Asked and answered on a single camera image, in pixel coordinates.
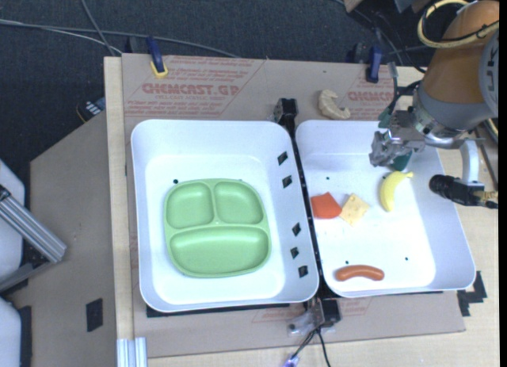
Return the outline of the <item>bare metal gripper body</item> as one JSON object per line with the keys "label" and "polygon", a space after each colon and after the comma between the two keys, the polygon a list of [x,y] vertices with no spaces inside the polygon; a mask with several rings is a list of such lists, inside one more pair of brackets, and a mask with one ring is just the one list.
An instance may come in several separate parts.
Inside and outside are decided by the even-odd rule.
{"label": "bare metal gripper body", "polygon": [[385,132],[394,138],[425,138],[425,147],[460,148],[462,138],[455,129],[446,128],[423,110],[396,110],[385,123]]}

